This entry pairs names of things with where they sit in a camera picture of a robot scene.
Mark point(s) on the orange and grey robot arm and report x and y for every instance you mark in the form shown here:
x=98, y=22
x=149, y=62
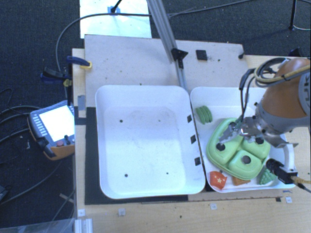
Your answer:
x=281, y=101

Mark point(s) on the green pea pod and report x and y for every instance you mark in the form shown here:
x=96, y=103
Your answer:
x=204, y=114

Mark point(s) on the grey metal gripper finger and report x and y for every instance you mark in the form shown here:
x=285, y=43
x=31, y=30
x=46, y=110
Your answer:
x=227, y=136
x=233, y=126

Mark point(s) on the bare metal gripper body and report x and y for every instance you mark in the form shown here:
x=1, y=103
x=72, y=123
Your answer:
x=251, y=128

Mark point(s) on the pale flat board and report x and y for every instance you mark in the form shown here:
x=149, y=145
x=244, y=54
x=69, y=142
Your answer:
x=136, y=62

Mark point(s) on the black square block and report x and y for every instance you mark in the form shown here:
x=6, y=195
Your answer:
x=201, y=55

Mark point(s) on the green grapes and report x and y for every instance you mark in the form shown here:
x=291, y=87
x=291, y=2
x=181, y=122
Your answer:
x=266, y=177

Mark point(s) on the green divided plate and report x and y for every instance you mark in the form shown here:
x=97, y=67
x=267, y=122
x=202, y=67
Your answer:
x=243, y=169

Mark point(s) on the black cylinder on white bracket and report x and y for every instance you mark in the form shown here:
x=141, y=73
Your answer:
x=279, y=170

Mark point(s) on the orange toy bread slice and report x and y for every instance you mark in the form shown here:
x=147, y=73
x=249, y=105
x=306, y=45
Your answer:
x=239, y=181

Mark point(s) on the white plastic tray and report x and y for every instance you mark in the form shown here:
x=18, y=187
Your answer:
x=145, y=142
x=226, y=101

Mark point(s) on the red packet with yellow star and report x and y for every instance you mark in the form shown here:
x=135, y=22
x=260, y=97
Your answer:
x=217, y=179

